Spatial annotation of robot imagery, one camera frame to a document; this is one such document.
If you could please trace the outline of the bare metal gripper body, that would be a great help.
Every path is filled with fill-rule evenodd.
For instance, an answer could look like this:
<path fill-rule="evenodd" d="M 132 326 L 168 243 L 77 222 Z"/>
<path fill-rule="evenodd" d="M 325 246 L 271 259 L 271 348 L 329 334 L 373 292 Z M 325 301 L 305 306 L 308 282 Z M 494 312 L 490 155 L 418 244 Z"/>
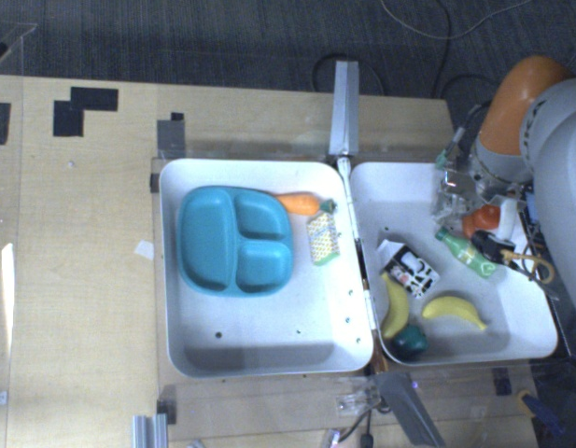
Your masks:
<path fill-rule="evenodd" d="M 481 169 L 445 164 L 437 174 L 433 219 L 438 224 L 451 225 L 486 205 L 488 182 L 487 173 Z"/>

